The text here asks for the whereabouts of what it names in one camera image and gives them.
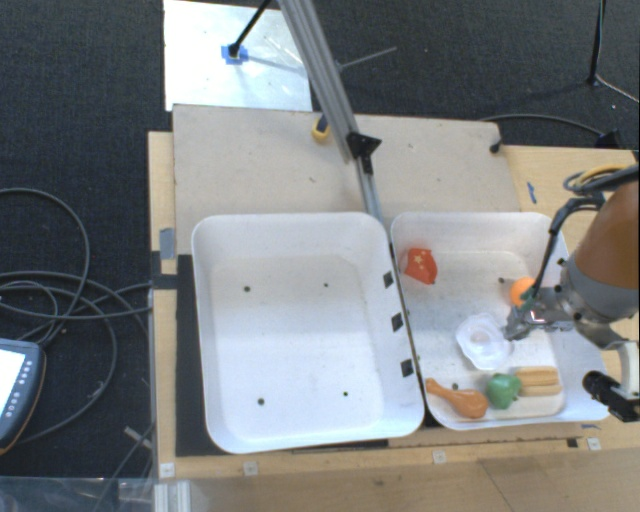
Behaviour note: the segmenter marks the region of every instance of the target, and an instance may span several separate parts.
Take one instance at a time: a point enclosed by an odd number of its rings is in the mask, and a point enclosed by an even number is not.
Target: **cable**
[[[38,289],[40,288],[41,285],[39,286],[29,286],[29,285],[21,285],[21,286],[5,286],[5,287],[0,287],[0,290],[9,290],[9,291],[30,291],[30,290],[34,290],[34,289]],[[11,311],[13,313],[19,313],[21,315],[25,315],[25,316],[29,316],[32,318],[44,318],[46,320],[63,320],[63,321],[67,321],[67,320],[105,320],[107,318],[122,318],[122,317],[126,317],[126,316],[132,316],[132,315],[139,315],[141,313],[148,313],[149,311],[151,311],[151,308],[149,307],[145,307],[145,308],[139,308],[139,309],[132,309],[131,311],[119,311],[116,313],[101,313],[99,315],[49,315],[47,313],[37,313],[35,311],[30,311],[28,309],[21,309],[21,308],[16,308],[14,306],[9,306],[9,304],[4,304],[2,302],[0,302],[0,309],[6,309],[7,311]]]
[[[596,73],[596,78],[598,79],[598,82],[600,82],[602,85],[604,85],[605,87],[608,87],[609,89],[611,89],[612,91],[617,92],[618,94],[621,94],[622,96],[624,96],[625,98],[635,102],[635,103],[639,103],[638,98],[636,98],[635,96],[631,95],[630,93],[628,93],[627,91],[623,91],[622,89],[616,87],[615,85],[607,82],[604,78],[602,78],[602,76],[599,73]]]
[[[566,178],[562,186],[576,195],[594,192],[612,192],[618,187],[638,180],[638,164],[624,168],[616,166],[595,167],[586,172],[578,172]]]
[[[50,278],[50,279],[61,279],[61,280],[67,280],[67,281],[75,281],[78,282],[80,281],[80,277],[78,276],[74,276],[73,274],[66,274],[64,272],[50,272],[50,271],[44,271],[44,270],[37,270],[37,271],[17,271],[17,272],[7,272],[4,274],[0,274],[0,282],[4,281],[4,280],[8,280],[8,279],[15,279],[15,278],[21,278],[24,276],[28,276],[28,277],[44,277],[44,278]],[[121,297],[121,294],[124,293],[129,293],[129,292],[133,292],[133,291],[138,291],[138,290],[148,290],[151,287],[151,283],[139,283],[139,284],[134,284],[131,286],[127,286],[125,288],[121,288],[119,290],[111,290],[110,288],[96,282],[93,281],[92,279],[87,279],[86,280],[86,284],[96,288],[97,290],[105,293],[106,295],[95,299],[94,301],[92,301],[94,304],[99,304],[105,300],[107,300],[108,298],[113,298],[114,300],[118,301],[120,304],[122,304],[122,306],[127,309],[128,311],[133,311],[133,307],[131,306],[131,304],[129,304],[128,301],[126,301],[124,298]],[[74,314],[78,314],[84,310],[86,310],[87,307],[83,306],[80,307],[78,309],[76,309],[73,313]],[[144,323],[142,322],[142,319],[139,317],[139,315],[135,315],[134,319],[136,320],[137,324],[139,325],[142,333],[144,334],[144,336],[148,336],[148,332],[147,332],[147,328],[145,327]],[[27,334],[24,334],[22,337],[26,338],[28,336],[33,335],[36,332],[39,332],[41,329],[43,329],[44,326],[40,326],[36,329],[34,329],[33,331],[30,331]]]
[[[40,283],[37,283],[36,281],[13,281],[13,282],[9,283],[6,286],[0,286],[0,290],[2,290],[4,288],[7,288],[7,287],[10,288],[12,286],[24,285],[24,284],[33,285],[38,290],[42,291],[45,295],[47,295],[47,297],[49,298],[49,300],[53,304],[53,314],[54,315],[58,314],[58,301],[56,300],[56,298],[53,295],[53,293],[51,293],[51,290],[49,290],[46,286],[43,286]],[[41,325],[40,327],[37,328],[36,332],[41,331],[42,329],[44,329],[47,326],[48,326],[47,333],[43,337],[41,337],[38,341],[35,341],[34,343],[42,343],[42,342],[44,342],[44,340],[46,340],[49,337],[49,335],[51,334],[51,332],[53,331],[53,329],[55,327],[55,324],[53,322],[47,322],[45,325]],[[19,336],[18,338],[16,338],[16,340],[23,341],[26,338],[28,338],[29,336],[31,336],[31,334],[32,334],[32,332],[23,334],[22,336]]]
[[[558,235],[560,234],[560,229],[562,228],[564,221],[567,220],[569,215],[576,212],[598,211],[603,204],[604,196],[602,196],[602,194],[594,194],[588,197],[574,197],[569,199],[567,203],[556,212],[553,220],[551,221],[551,226],[549,227],[549,241],[547,242],[547,247],[545,248],[544,256],[542,257],[540,270],[538,271],[538,275],[531,286],[531,293],[529,294],[530,299],[535,298],[540,291],[542,279],[544,278],[547,266],[549,265],[551,254],[556,247]]]
[[[559,116],[548,116],[545,114],[521,114],[521,113],[499,114],[496,116],[483,117],[479,119],[479,121],[508,121],[511,119],[539,119],[542,121],[553,121],[556,123],[568,124],[569,126],[575,126],[576,128],[580,128],[587,132],[594,133],[598,136],[604,135],[604,133],[601,132],[600,130],[593,128],[592,126],[579,123],[578,121],[573,121],[571,119],[566,119],[564,117],[559,117]]]
[[[67,296],[73,295],[73,292],[69,292],[68,290],[61,290],[58,288],[49,288],[49,290],[51,290],[53,293],[59,293],[61,295],[67,295]],[[102,312],[102,310],[98,306],[93,304],[91,301],[85,299],[84,297],[79,297],[79,301],[86,304],[87,306],[89,306],[91,309],[93,309],[98,313]],[[40,439],[41,437],[44,437],[48,434],[51,434],[52,432],[55,432],[57,430],[60,430],[63,427],[66,427],[71,422],[75,421],[77,418],[79,418],[85,412],[87,412],[91,408],[91,406],[93,406],[93,404],[95,404],[98,401],[98,399],[104,394],[105,390],[107,389],[107,387],[111,383],[111,380],[113,379],[113,375],[115,374],[116,361],[118,358],[118,340],[116,338],[116,334],[113,330],[113,327],[111,326],[111,323],[107,319],[104,319],[104,325],[107,328],[107,332],[109,333],[109,338],[111,339],[112,350],[111,350],[111,365],[109,366],[107,377],[102,382],[102,385],[93,393],[93,395],[91,396],[91,399],[85,405],[83,405],[78,411],[73,413],[71,416],[67,417],[66,419],[60,421],[59,423],[56,423],[55,425],[49,428],[46,428],[45,430],[42,430],[36,434],[33,434],[26,438],[21,438],[20,440],[18,440],[17,444],[21,445],[21,444],[30,443],[31,441],[35,441],[36,439]]]
[[[149,428],[147,428],[147,430],[144,431],[144,433],[140,436],[140,439],[138,439],[135,442],[135,444],[131,447],[129,452],[124,456],[124,459],[122,459],[122,462],[120,462],[120,465],[116,468],[116,470],[113,472],[113,474],[107,480],[106,485],[104,487],[104,490],[102,491],[102,493],[98,497],[98,501],[94,505],[93,509],[91,509],[91,512],[97,512],[98,511],[98,509],[102,505],[102,502],[104,501],[105,497],[107,496],[107,493],[109,492],[109,489],[111,488],[111,484],[113,483],[113,481],[116,478],[118,478],[118,476],[120,475],[120,472],[127,465],[127,462],[129,462],[129,459],[131,459],[131,457],[133,457],[133,454],[138,450],[138,448],[140,448],[140,446],[142,446],[142,443],[145,442],[147,436],[149,434],[151,434],[151,431],[153,430],[154,426],[155,426],[155,423],[151,423],[151,425],[149,425]]]
[[[597,69],[598,66],[598,61],[600,60],[600,49],[602,48],[602,30],[603,30],[603,26],[602,24],[604,23],[604,0],[600,0],[600,11],[598,13],[598,54],[595,56],[595,67]],[[609,89],[611,89],[614,92],[617,92],[618,94],[621,94],[622,96],[624,96],[625,98],[635,102],[635,103],[640,103],[638,101],[638,98],[636,98],[635,96],[631,95],[630,93],[628,93],[627,91],[623,91],[622,89],[616,87],[615,85],[607,82],[604,78],[602,78],[602,76],[596,71],[593,75],[590,76],[590,78],[594,77],[597,79],[598,82],[600,82],[602,85],[604,85],[605,87],[608,87]]]
[[[74,297],[72,298],[71,304],[69,305],[69,308],[68,308],[67,313],[66,313],[67,315],[69,315],[69,314],[71,314],[73,309],[76,307],[76,304],[80,300],[80,295],[82,294],[82,291],[84,290],[84,285],[85,285],[85,283],[87,281],[87,278],[89,276],[89,264],[90,264],[90,261],[91,261],[91,250],[89,248],[89,236],[87,235],[87,230],[85,229],[84,224],[82,223],[80,218],[69,207],[69,205],[67,205],[61,199],[58,199],[57,197],[55,197],[55,196],[53,196],[53,195],[51,195],[51,194],[49,194],[47,192],[43,192],[41,190],[36,190],[36,189],[31,189],[31,188],[6,188],[6,189],[1,189],[0,190],[0,197],[5,196],[5,195],[22,195],[22,194],[35,195],[37,197],[41,197],[43,199],[46,199],[48,201],[53,202],[58,207],[62,208],[65,212],[67,212],[67,214],[76,223],[76,225],[78,226],[78,229],[80,230],[80,234],[82,235],[82,241],[84,243],[84,265],[83,265],[83,268],[82,268],[82,274],[81,274],[80,284],[78,285],[78,290],[76,291]],[[63,327],[64,327],[64,320],[61,321],[58,324],[58,326],[55,327],[54,330],[51,332],[49,337],[42,342],[42,346],[43,347],[47,347],[51,343],[53,338],[55,338],[58,335],[58,333],[62,330]]]
[[[30,336],[36,335],[45,331],[44,335],[42,335],[35,343],[38,343],[43,348],[48,347],[56,338],[56,336],[61,332],[65,323],[70,320],[101,320],[104,323],[105,328],[107,329],[107,333],[111,342],[111,361],[109,363],[109,369],[107,371],[107,375],[105,379],[100,383],[100,387],[95,390],[87,403],[85,403],[80,409],[76,412],[55,423],[54,425],[37,432],[28,437],[22,437],[18,440],[19,445],[26,444],[36,439],[40,439],[52,432],[58,431],[71,422],[75,421],[79,417],[81,417],[84,413],[86,413],[105,393],[108,386],[111,384],[113,377],[115,375],[116,363],[118,357],[118,340],[111,325],[110,319],[113,318],[121,318],[121,317],[132,317],[136,320],[138,325],[140,326],[142,332],[145,336],[148,336],[147,329],[145,324],[143,323],[140,314],[147,313],[150,308],[133,308],[132,305],[124,299],[121,295],[133,291],[139,290],[148,290],[150,287],[150,283],[141,283],[132,286],[128,286],[122,288],[117,291],[113,291],[110,288],[101,285],[91,279],[88,278],[89,274],[89,263],[91,260],[90,256],[90,246],[89,246],[89,238],[87,235],[87,231],[80,220],[80,218],[75,214],[75,212],[62,200],[48,194],[46,192],[42,192],[35,189],[28,188],[11,188],[11,189],[0,189],[0,197],[6,195],[35,195],[39,198],[46,199],[48,201],[53,202],[56,206],[62,208],[75,222],[77,225],[83,240],[84,245],[84,262],[82,267],[82,273],[79,276],[73,274],[66,274],[62,272],[48,272],[48,271],[17,271],[17,272],[7,272],[0,274],[0,292],[4,294],[9,294],[13,292],[39,292],[43,293],[52,305],[53,314],[49,313],[39,313],[35,311],[29,311],[26,309],[16,308],[14,306],[10,306],[8,304],[4,304],[0,302],[0,309],[5,309],[8,311],[12,311],[15,313],[19,313],[22,315],[27,315],[33,318],[43,318],[48,320],[43,325],[40,325],[29,332],[23,334],[20,339],[26,339]],[[53,286],[51,284],[45,284],[43,282],[38,282],[36,279],[46,279],[50,281],[63,281],[66,283],[70,283],[73,286],[73,290],[68,290],[64,288],[60,288],[57,286]],[[89,300],[88,298],[83,296],[83,293],[89,289],[97,290],[100,293],[103,293],[102,296]],[[58,302],[58,298],[68,299],[68,307],[66,311],[60,313],[60,306]],[[107,300],[116,301],[121,307],[124,308],[124,311],[106,313],[103,309],[98,307],[97,304],[103,303]],[[90,310],[93,314],[84,314],[85,311]],[[117,473],[122,470],[123,465],[118,468]]]

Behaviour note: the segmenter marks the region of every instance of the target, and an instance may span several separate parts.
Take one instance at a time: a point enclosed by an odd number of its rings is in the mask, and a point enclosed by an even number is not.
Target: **black tripod leg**
[[[238,58],[238,52],[240,51],[240,45],[242,44],[242,41],[244,41],[244,38],[249,35],[249,32],[251,32],[251,29],[258,22],[258,20],[260,19],[260,16],[262,16],[262,13],[265,11],[265,9],[269,6],[270,3],[271,3],[271,0],[263,0],[262,4],[260,4],[260,7],[258,7],[258,10],[256,11],[256,13],[253,15],[253,18],[251,18],[251,20],[249,21],[249,24],[244,28],[244,30],[242,31],[242,34],[240,34],[240,37],[238,37],[235,43],[232,43],[229,45],[229,57],[231,57],[232,59]]]
[[[596,23],[596,35],[593,39],[593,53],[591,54],[591,70],[587,83],[589,85],[598,85],[598,59],[600,57],[600,46],[602,44],[602,25],[604,23],[604,10],[607,7],[607,0],[600,0],[600,8],[598,9],[598,22]]]

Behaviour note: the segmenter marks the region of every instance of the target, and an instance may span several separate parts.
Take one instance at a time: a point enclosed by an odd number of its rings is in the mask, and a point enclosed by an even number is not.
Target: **orange ball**
[[[509,298],[511,302],[517,307],[522,306],[524,300],[521,298],[522,294],[526,292],[529,288],[533,286],[536,280],[533,277],[521,277],[518,279],[513,285],[511,285],[511,290],[509,292]]]

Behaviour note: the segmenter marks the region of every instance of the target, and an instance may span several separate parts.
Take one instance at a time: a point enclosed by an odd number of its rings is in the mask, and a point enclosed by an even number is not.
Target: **screen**
[[[24,354],[0,349],[0,412],[7,405],[24,359]]]

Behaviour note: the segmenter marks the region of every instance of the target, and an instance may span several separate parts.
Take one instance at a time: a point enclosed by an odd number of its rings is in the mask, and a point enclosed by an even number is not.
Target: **blue tape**
[[[534,188],[531,183],[527,181],[527,188],[529,189],[529,197],[531,198],[531,202],[533,204],[537,204],[538,200],[536,199],[536,195],[534,194]]]
[[[242,66],[243,62],[247,62],[249,60],[249,51],[244,46],[240,45],[240,50],[238,51],[238,57],[235,59],[231,55],[229,55],[229,46],[230,45],[226,45],[220,48],[222,58],[225,60],[227,64]]]

